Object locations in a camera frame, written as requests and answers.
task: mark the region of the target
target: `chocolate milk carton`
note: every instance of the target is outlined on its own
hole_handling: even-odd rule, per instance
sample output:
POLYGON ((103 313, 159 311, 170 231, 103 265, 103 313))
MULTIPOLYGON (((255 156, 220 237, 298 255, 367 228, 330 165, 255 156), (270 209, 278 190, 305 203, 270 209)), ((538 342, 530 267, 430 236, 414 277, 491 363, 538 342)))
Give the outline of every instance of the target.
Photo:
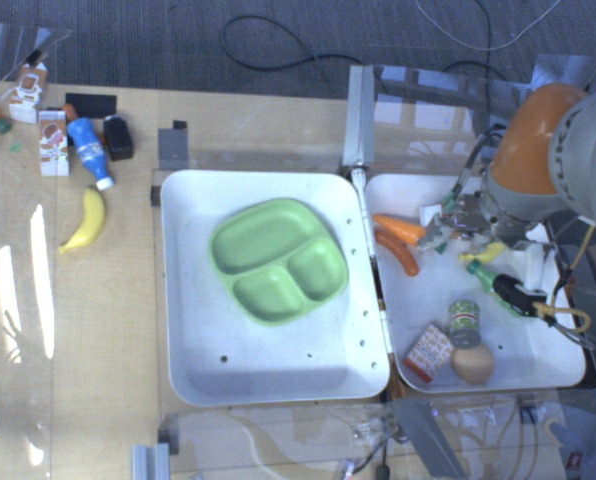
POLYGON ((42 62, 33 68, 29 65, 22 67, 18 85, 9 97, 12 119, 31 124, 38 122, 38 108, 46 81, 47 68, 42 62))
POLYGON ((62 110, 41 110, 40 172, 43 176, 68 176, 67 122, 62 110))

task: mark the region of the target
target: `green plate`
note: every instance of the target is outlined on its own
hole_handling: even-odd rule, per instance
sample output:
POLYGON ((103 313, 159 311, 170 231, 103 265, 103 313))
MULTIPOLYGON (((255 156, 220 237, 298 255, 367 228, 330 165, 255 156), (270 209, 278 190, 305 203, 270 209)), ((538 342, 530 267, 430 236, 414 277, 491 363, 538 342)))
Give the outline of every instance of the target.
POLYGON ((295 320, 347 285, 338 245, 320 219, 293 199, 272 199, 223 222, 209 250, 238 306, 264 325, 295 320))

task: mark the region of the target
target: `egg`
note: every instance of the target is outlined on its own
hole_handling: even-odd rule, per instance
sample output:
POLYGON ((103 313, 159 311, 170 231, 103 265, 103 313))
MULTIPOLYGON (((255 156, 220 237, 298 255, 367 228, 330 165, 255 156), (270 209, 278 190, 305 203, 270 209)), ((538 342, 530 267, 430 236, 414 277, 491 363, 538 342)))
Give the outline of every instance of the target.
POLYGON ((455 348, 451 353, 451 367, 462 380, 483 384, 494 372, 494 356, 483 343, 474 348, 455 348))

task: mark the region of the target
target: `dark gray background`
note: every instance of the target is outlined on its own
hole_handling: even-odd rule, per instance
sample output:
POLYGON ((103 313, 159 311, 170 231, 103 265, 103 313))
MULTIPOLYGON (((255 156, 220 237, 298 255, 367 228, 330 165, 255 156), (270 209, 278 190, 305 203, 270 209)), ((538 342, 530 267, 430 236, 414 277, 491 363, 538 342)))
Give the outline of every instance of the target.
MULTIPOLYGON (((470 0, 422 0, 428 12, 466 42, 486 45, 486 22, 470 0)), ((504 43, 555 0, 480 0, 491 15, 494 45, 504 43)), ((342 97, 348 63, 322 61, 276 73, 247 70, 222 51, 225 22, 243 13, 282 21, 319 53, 365 63, 442 69, 485 60, 434 29, 414 0, 0 0, 0 23, 71 29, 51 79, 125 87, 342 97)), ((261 23, 232 29, 233 48, 258 63, 293 60, 304 51, 261 23)), ((541 53, 596 56, 596 0, 564 0, 516 44, 491 54, 512 81, 531 79, 541 53)), ((482 74, 474 67, 468 74, 482 74)))

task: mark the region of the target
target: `green can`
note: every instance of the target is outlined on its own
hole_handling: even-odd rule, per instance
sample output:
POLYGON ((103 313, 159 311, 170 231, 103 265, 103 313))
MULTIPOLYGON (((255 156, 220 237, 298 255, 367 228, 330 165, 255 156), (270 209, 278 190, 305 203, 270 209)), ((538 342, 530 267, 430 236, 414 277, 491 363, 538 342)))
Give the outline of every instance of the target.
POLYGON ((480 308, 470 300, 457 300, 449 306, 449 340, 458 348, 480 345, 480 308))

